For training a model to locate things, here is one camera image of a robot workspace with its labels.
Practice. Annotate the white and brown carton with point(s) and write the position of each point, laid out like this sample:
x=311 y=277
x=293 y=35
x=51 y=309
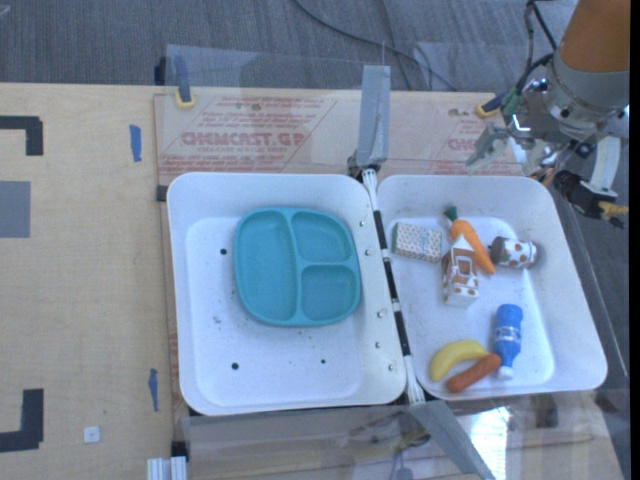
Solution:
x=460 y=278

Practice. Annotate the yellow banana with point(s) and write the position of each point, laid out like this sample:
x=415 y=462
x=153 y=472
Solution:
x=452 y=355

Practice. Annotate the blue divided plate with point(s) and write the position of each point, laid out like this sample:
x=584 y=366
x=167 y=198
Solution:
x=270 y=268

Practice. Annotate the black cylinder on white bracket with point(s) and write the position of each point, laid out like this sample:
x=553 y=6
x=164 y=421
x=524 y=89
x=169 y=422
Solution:
x=582 y=193

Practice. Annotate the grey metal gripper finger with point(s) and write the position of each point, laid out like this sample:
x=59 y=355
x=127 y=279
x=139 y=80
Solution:
x=487 y=148
x=535 y=160

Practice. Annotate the white red patterned packet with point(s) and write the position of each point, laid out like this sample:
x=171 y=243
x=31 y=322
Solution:
x=416 y=242

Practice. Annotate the orange sausage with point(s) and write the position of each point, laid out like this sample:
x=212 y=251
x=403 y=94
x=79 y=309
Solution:
x=472 y=374

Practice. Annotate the brown cardboard board red print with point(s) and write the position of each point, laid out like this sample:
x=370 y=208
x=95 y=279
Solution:
x=280 y=133

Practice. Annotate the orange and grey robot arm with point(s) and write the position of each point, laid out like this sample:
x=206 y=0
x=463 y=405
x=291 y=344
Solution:
x=595 y=33

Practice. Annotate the white plastic tray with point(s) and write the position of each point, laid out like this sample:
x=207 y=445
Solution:
x=550 y=318
x=280 y=363

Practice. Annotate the orange carrot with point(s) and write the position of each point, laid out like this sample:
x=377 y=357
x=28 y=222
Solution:
x=467 y=233

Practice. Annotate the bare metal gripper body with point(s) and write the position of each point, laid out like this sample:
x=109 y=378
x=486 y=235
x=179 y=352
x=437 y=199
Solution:
x=542 y=113

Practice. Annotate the thin black and white rod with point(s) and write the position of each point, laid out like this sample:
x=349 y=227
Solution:
x=392 y=288

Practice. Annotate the blue bottle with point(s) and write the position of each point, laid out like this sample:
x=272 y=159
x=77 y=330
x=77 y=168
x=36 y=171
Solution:
x=508 y=338

